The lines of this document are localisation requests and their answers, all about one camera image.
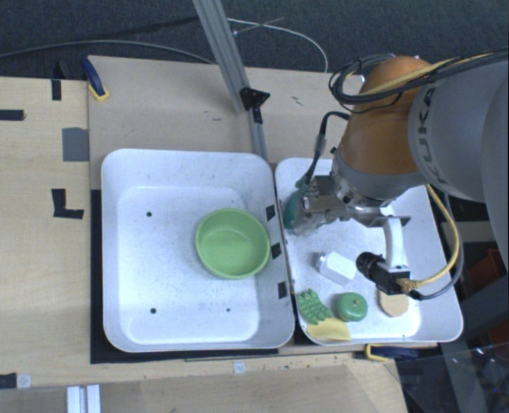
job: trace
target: small white object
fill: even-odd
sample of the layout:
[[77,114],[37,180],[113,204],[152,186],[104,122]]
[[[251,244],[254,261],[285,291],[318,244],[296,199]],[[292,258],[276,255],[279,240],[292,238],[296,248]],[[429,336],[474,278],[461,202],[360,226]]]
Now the small white object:
[[384,238],[386,241],[386,266],[388,271],[403,268],[403,232],[401,231],[401,219],[388,217],[384,226]]
[[67,413],[101,413],[101,392],[99,385],[66,387]]
[[321,255],[317,260],[317,269],[327,279],[341,286],[348,284],[356,276],[356,264],[337,252]]
[[28,389],[32,386],[32,379],[28,374],[20,374],[16,377],[17,389]]
[[246,373],[246,364],[244,361],[233,362],[233,373]]

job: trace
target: metal pole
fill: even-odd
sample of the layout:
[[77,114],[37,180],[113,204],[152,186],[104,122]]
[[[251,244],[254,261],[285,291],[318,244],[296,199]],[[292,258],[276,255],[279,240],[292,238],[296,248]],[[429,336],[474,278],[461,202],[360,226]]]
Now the metal pole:
[[[220,67],[221,75],[229,90],[233,105],[238,112],[244,112],[245,106],[241,101],[240,91],[244,88],[250,88],[250,84],[235,39],[227,23],[221,0],[193,0],[193,4],[201,20],[208,43],[212,48],[216,63]],[[262,124],[255,121],[252,109],[248,110],[248,118],[254,152],[267,160]]]

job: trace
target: white cable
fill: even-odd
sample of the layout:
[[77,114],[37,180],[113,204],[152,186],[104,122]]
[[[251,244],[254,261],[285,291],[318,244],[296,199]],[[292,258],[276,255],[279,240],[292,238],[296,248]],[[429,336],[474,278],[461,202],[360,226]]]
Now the white cable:
[[315,47],[317,47],[318,50],[321,52],[321,55],[323,55],[323,58],[325,59],[325,70],[324,70],[324,73],[327,73],[327,70],[329,68],[329,60],[326,57],[325,51],[323,50],[323,48],[315,40],[312,40],[308,36],[306,36],[304,34],[301,34],[300,32],[293,31],[291,29],[279,28],[278,26],[272,26],[270,24],[265,24],[265,23],[246,22],[245,20],[236,20],[234,18],[228,18],[227,20],[229,22],[233,22],[233,23],[246,24],[246,25],[249,25],[249,26],[259,26],[261,28],[268,28],[268,29],[275,29],[276,31],[283,31],[283,32],[286,32],[288,34],[296,35],[298,37],[303,38],[304,40],[309,41]]

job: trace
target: black cable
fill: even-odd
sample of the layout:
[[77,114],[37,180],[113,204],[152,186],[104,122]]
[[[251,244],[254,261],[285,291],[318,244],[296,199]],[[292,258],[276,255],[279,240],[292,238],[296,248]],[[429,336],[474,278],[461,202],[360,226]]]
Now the black cable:
[[332,115],[338,116],[343,120],[348,120],[350,118],[350,116],[348,114],[345,114],[344,112],[328,112],[325,114],[325,116],[323,116],[320,125],[320,134],[317,136],[317,144],[315,146],[315,152],[313,153],[312,164],[310,165],[309,169],[307,169],[306,174],[302,177],[302,179],[305,179],[306,184],[312,181],[313,173],[315,172],[315,166],[317,165],[317,162],[319,161],[321,156],[321,152],[323,151],[322,149],[320,149],[320,141],[325,138],[326,124],[328,122],[329,117]]
[[367,112],[371,112],[372,110],[377,110],[379,108],[388,108],[388,107],[392,107],[396,102],[398,102],[400,100],[400,98],[403,96],[403,92],[400,92],[399,94],[396,95],[396,97],[394,98],[393,101],[391,101],[389,104],[385,104],[383,106],[375,106],[375,107],[371,107],[371,108],[366,108],[365,110],[356,110],[355,112],[353,111],[353,109],[349,108],[346,104],[343,104],[342,102],[340,103],[340,105],[345,108],[348,112],[350,112],[351,114],[366,114]]
[[372,55],[364,59],[355,59],[348,65],[342,67],[340,70],[332,74],[331,78],[329,79],[329,90],[331,91],[334,98],[343,106],[344,104],[356,105],[379,101],[381,99],[388,98],[389,96],[397,95],[398,93],[418,88],[426,83],[434,83],[439,79],[443,79],[463,71],[469,71],[476,67],[490,65],[492,63],[508,59],[508,51],[508,47],[502,47],[494,51],[479,53],[477,55],[457,57],[448,60],[438,68],[429,71],[427,74],[416,77],[399,87],[384,90],[383,92],[371,95],[346,95],[343,91],[343,84],[345,79],[351,73],[360,71],[363,67],[368,65],[378,65],[384,61],[386,57],[386,55],[382,55],[380,57]]
[[52,45],[44,45],[44,46],[36,46],[36,47],[30,47],[28,49],[22,49],[20,51],[13,51],[13,52],[6,52],[6,53],[0,53],[0,59],[6,59],[9,57],[15,57],[18,55],[24,55],[26,53],[31,52],[40,52],[40,51],[46,51],[49,49],[57,49],[61,47],[70,47],[70,46],[86,46],[86,45],[126,45],[126,46],[140,46],[140,47],[150,47],[152,49],[159,49],[166,52],[172,52],[177,53],[180,55],[184,55],[186,57],[190,57],[193,59],[196,59],[198,61],[201,61],[203,63],[207,63],[209,65],[213,65],[214,62],[210,61],[209,59],[205,59],[204,57],[201,57],[199,55],[195,55],[194,53],[182,51],[180,49],[176,49],[174,47],[168,47],[168,46],[161,46],[156,45],[152,43],[144,43],[141,41],[131,41],[131,40],[80,40],[80,41],[67,41],[65,43],[55,43]]
[[198,16],[191,16],[185,18],[179,18],[177,20],[170,20],[168,22],[159,22],[159,23],[151,23],[143,26],[138,26],[130,29],[123,29],[121,31],[109,32],[106,34],[96,35],[94,40],[110,40],[117,37],[122,37],[123,35],[137,35],[137,34],[152,34],[158,32],[162,28],[176,28],[185,24],[189,24],[192,22],[198,22]]

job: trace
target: white tray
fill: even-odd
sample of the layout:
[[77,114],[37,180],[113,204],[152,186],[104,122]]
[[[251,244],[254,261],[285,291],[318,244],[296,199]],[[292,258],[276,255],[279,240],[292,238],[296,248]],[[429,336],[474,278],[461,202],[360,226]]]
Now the white tray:
[[[270,256],[253,277],[217,278],[196,254],[196,226],[222,207],[253,214],[270,235],[275,258]],[[287,265],[279,251],[282,233],[273,176],[262,158],[118,150],[103,161],[103,324],[117,348],[152,352],[282,346],[294,331],[294,313]]]
[[[282,205],[295,191],[296,181],[306,173],[311,162],[311,159],[291,158],[277,165],[276,191]],[[328,175],[330,170],[331,160],[320,160],[315,174]],[[413,279],[426,278],[445,265],[444,252],[424,187],[408,190],[383,212],[387,215],[411,216],[410,222],[403,228],[403,236],[404,261]],[[454,289],[437,299],[422,302],[409,299],[407,313],[400,317],[390,317],[378,304],[375,285],[361,273],[357,272],[354,280],[342,287],[321,275],[314,267],[315,254],[320,252],[336,251],[352,261],[363,251],[385,255],[382,229],[368,229],[350,220],[321,226],[309,237],[295,236],[286,230],[284,236],[296,293],[311,288],[320,296],[322,303],[333,311],[336,298],[345,292],[361,293],[368,303],[367,317],[361,322],[348,323],[351,341],[325,342],[310,338],[313,342],[321,345],[450,342],[461,334],[462,313]],[[447,284],[449,279],[449,275],[446,275],[420,291],[426,294],[435,292]],[[301,316],[300,325],[306,332],[307,323]]]

